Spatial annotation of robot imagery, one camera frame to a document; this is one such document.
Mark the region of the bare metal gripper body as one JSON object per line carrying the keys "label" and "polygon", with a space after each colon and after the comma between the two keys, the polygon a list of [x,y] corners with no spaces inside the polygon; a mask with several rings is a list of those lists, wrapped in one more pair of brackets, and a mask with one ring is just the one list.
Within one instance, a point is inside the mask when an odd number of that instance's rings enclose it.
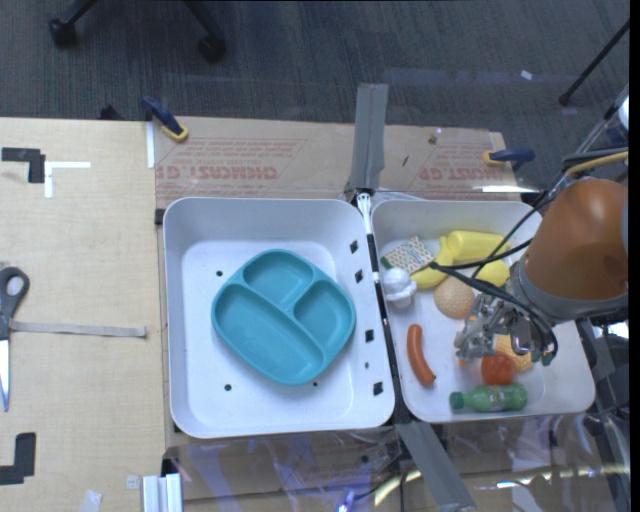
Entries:
{"label": "bare metal gripper body", "polygon": [[465,319],[465,333],[478,339],[493,339],[510,333],[512,304],[487,294],[477,295]]}

